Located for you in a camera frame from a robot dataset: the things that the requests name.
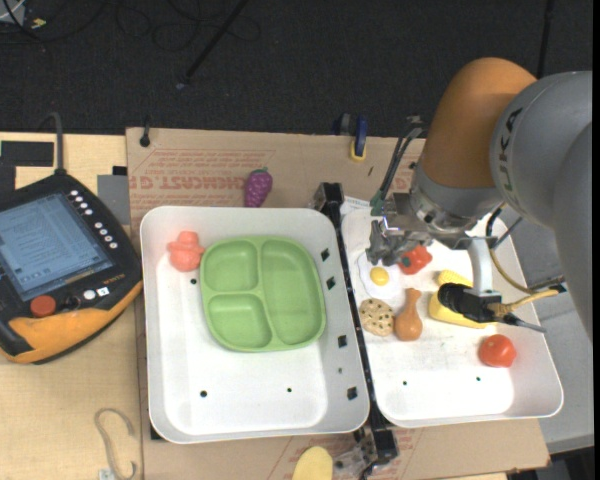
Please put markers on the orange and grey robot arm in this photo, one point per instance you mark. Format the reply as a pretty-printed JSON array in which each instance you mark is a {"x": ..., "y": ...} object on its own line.
[{"x": 540, "y": 158}]

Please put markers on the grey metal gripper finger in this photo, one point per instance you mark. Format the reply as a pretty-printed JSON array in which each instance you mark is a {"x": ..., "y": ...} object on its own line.
[
  {"x": 376, "y": 245},
  {"x": 396, "y": 253}
]

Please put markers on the red tomato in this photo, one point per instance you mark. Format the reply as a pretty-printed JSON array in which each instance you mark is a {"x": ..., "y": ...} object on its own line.
[{"x": 497, "y": 350}]

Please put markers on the green divided plate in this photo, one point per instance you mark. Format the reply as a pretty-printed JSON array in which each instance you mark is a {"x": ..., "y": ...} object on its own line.
[{"x": 285, "y": 288}]

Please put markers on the pink toy figure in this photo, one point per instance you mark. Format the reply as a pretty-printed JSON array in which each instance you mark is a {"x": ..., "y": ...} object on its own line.
[{"x": 185, "y": 255}]

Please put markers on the purple grapes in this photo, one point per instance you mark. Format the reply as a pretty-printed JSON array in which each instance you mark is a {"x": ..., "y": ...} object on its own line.
[{"x": 258, "y": 188}]

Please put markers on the beige chocolate chip biscuit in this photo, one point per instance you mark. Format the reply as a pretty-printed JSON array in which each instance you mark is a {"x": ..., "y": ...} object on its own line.
[{"x": 376, "y": 317}]

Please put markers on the red bell pepper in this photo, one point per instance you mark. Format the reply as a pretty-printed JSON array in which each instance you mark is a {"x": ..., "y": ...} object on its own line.
[{"x": 416, "y": 260}]

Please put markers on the black cylinder on white bracket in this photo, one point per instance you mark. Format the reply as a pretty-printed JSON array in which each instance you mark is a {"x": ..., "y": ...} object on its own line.
[{"x": 464, "y": 299}]

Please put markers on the yellow corn cob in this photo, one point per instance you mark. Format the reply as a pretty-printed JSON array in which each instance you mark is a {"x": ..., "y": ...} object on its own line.
[{"x": 442, "y": 310}]

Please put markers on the brown cardboard board, red print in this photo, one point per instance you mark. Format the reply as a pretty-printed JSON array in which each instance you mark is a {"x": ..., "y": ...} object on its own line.
[{"x": 290, "y": 173}]

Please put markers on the white plastic tray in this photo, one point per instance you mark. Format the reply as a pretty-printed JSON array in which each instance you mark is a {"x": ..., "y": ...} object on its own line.
[
  {"x": 445, "y": 388},
  {"x": 250, "y": 393}
]

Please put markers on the yellow oval toy food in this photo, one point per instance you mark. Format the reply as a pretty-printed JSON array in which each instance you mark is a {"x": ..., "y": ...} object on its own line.
[{"x": 312, "y": 464}]

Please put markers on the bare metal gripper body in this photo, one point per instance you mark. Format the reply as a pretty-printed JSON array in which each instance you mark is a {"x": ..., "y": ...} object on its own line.
[{"x": 410, "y": 218}]

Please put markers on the white fried egg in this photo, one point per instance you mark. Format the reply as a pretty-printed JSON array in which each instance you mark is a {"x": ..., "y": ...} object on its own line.
[{"x": 380, "y": 278}]

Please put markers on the brown chicken drumstick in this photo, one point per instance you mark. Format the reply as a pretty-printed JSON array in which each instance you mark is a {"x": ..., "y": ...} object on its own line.
[{"x": 408, "y": 323}]

